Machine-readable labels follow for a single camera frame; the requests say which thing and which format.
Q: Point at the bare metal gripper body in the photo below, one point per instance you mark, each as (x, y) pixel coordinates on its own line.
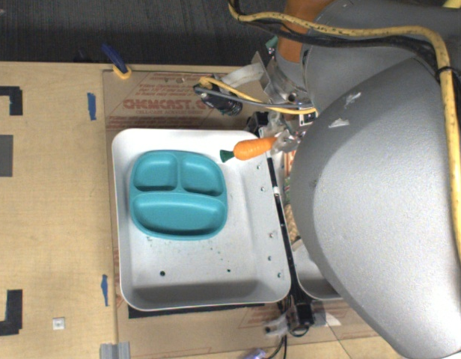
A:
(286, 95)

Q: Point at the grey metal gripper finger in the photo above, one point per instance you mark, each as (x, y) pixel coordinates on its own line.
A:
(296, 137)
(282, 143)

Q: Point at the orange carrot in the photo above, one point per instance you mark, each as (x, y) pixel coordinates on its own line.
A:
(253, 149)

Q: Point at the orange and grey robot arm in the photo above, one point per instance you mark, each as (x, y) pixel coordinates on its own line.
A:
(372, 208)

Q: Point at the thin black and white rod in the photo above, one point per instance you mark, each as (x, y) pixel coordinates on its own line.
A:
(284, 223)

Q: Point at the blue divided plate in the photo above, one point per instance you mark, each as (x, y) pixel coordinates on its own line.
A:
(178, 208)

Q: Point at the white plastic tray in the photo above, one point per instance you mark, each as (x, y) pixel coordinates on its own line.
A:
(200, 267)

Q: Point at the brown cardboard board red print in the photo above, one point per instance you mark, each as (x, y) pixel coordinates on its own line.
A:
(185, 335)

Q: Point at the black cylinder on white bracket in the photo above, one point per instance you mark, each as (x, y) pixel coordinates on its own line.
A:
(221, 97)

